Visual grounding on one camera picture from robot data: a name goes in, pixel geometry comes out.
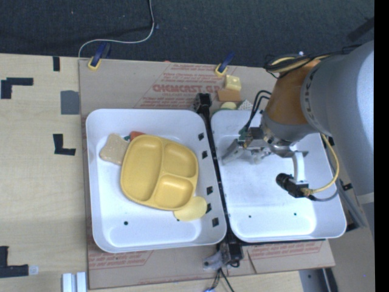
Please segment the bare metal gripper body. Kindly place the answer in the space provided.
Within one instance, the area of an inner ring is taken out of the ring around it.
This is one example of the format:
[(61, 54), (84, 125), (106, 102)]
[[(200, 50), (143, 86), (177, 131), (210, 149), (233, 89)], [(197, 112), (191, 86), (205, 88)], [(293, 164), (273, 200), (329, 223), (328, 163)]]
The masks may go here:
[(289, 137), (286, 139), (278, 137), (267, 126), (243, 126), (242, 129), (239, 130), (239, 141), (247, 151), (264, 151), (264, 158), (270, 155), (277, 155), (281, 158), (291, 158), (294, 155), (291, 147), (298, 142), (298, 139), (296, 137)]

